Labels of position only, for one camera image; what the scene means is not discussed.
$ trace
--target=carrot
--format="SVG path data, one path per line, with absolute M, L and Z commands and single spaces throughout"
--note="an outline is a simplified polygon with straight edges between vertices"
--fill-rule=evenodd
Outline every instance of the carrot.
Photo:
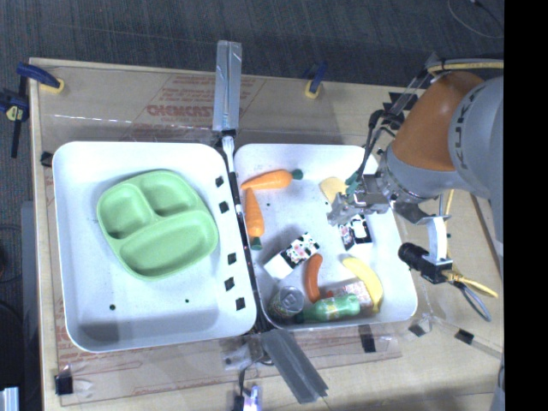
M 286 188 L 293 180 L 301 179 L 302 170 L 300 169 L 295 169 L 292 172 L 286 169 L 277 169 L 247 180 L 241 185 L 241 189 Z
M 252 249 L 261 249 L 260 237 L 265 233 L 265 220 L 259 207 L 259 202 L 252 188 L 246 191 L 246 227 L 247 234 L 252 237 Z
M 320 299 L 318 288 L 318 274 L 319 267 L 322 265 L 324 258 L 321 254 L 314 254 L 307 263 L 305 269 L 305 291 L 307 292 L 308 299 L 315 303 Z

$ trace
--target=gray floor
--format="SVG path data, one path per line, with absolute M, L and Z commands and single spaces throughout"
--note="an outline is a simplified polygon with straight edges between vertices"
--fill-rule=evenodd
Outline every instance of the gray floor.
M 504 0 L 477 1 L 498 23 L 468 0 L 450 0 L 453 15 L 448 0 L 0 0 L 0 82 L 16 91 L 29 57 L 213 71 L 228 39 L 242 43 L 244 74 L 298 78 L 327 61 L 327 80 L 406 86 L 434 51 L 503 54 Z M 21 314 L 29 133 L 11 158 L 13 123 L 0 119 L 0 301 Z

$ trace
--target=white tray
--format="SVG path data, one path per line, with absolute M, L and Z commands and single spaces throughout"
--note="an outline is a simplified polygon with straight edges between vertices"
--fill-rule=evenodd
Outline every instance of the white tray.
M 411 273 L 397 256 L 402 240 L 391 211 L 383 215 L 367 216 L 372 245 L 355 245 L 348 251 L 344 249 L 337 227 L 327 222 L 326 213 L 331 210 L 331 206 L 321 193 L 319 184 L 331 176 L 346 180 L 360 165 L 363 154 L 364 150 L 358 146 L 284 144 L 252 144 L 236 152 L 235 169 L 239 184 L 275 169 L 301 169 L 304 173 L 302 180 L 293 181 L 285 189 L 257 190 L 255 193 L 265 220 L 265 234 L 261 236 L 263 249 L 252 251 L 253 268 L 263 305 L 282 286 L 295 286 L 304 292 L 301 273 L 304 267 L 295 268 L 288 277 L 276 283 L 263 266 L 305 232 L 320 245 L 319 253 L 324 257 L 319 272 L 320 288 L 355 277 L 341 263 L 341 258 L 348 255 L 369 264 L 377 272 L 384 288 L 380 312 L 374 316 L 361 314 L 329 323 L 277 324 L 279 327 L 295 330 L 389 323 L 409 319 L 417 308 L 417 294 Z M 365 172 L 373 173 L 376 168 L 376 161 L 371 157 Z M 242 194 L 241 199 L 244 202 L 245 194 Z
M 215 219 L 219 243 L 199 263 L 151 282 L 122 267 L 96 206 L 107 188 L 155 169 L 178 172 L 194 187 Z M 256 305 L 217 151 L 189 143 L 71 142 L 56 151 L 53 177 L 65 319 L 76 345 L 91 352 L 144 348 L 233 337 L 253 327 Z M 228 211 L 221 212 L 222 202 Z

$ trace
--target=wooden table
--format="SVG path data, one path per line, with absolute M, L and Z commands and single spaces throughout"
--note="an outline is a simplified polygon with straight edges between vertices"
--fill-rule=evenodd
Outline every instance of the wooden table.
M 58 296 L 60 276 L 51 207 L 51 169 L 42 163 L 45 152 L 53 153 L 71 140 L 185 140 L 188 135 L 182 131 L 182 123 L 191 122 L 201 128 L 211 122 L 214 74 L 41 58 L 34 58 L 31 63 L 67 78 L 65 89 L 57 95 L 43 92 L 35 81 L 29 83 L 44 408 L 232 409 L 235 373 L 219 373 L 209 381 L 203 378 L 165 388 L 151 378 L 149 390 L 140 388 L 128 393 L 120 389 L 132 381 L 132 372 L 120 366 L 120 360 L 118 365 L 93 374 L 86 372 L 86 364 L 93 362 L 76 357 L 76 371 L 85 373 L 81 378 L 75 374 L 79 394 L 56 395 L 55 376 L 64 362 L 71 361 L 70 351 L 74 348 L 63 336 L 63 324 L 59 321 L 63 317 L 63 299 Z M 324 82 L 319 97 L 311 100 L 304 96 L 305 85 L 303 80 L 243 75 L 237 147 L 249 142 L 362 145 L 370 114 L 389 103 L 391 93 L 403 92 L 400 87 Z M 185 103 L 190 108 L 177 109 L 177 105 Z M 433 211 L 438 209 L 438 203 L 428 203 L 425 209 L 428 206 Z M 354 353 L 355 358 L 354 350 L 331 354 L 330 339 L 325 340 L 325 346 L 316 343 L 312 361 L 329 386 L 328 396 L 299 405 L 276 369 L 271 368 L 270 372 L 252 375 L 247 382 L 262 387 L 263 409 L 489 408 L 497 382 L 497 353 L 503 347 L 503 293 L 491 248 L 491 213 L 485 202 L 456 191 L 451 215 L 449 245 L 459 270 L 501 295 L 498 299 L 483 298 L 492 322 L 481 319 L 456 289 L 448 284 L 431 285 L 414 273 L 419 296 L 415 320 L 424 318 L 420 324 L 427 331 L 425 335 L 410 333 L 410 323 L 386 325 L 378 338 L 386 341 L 388 350 L 370 359 L 358 355 L 360 349 Z M 403 241 L 428 246 L 425 230 L 410 226 L 399 217 L 396 221 Z M 455 338 L 459 329 L 474 334 L 473 345 Z M 355 345 L 355 340 L 349 338 L 348 342 Z M 204 345 L 200 351 L 215 352 L 215 346 Z M 151 353 L 157 358 L 149 366 L 152 372 L 161 372 L 170 358 L 169 351 L 163 351 Z

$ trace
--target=blue handle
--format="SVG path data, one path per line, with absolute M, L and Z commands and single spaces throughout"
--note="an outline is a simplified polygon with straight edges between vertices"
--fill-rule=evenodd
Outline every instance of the blue handle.
M 17 65 L 17 74 L 37 80 L 41 84 L 53 86 L 54 88 L 59 88 L 61 85 L 61 82 L 59 82 L 55 76 L 49 74 L 40 67 L 31 64 L 19 63 L 19 65 Z

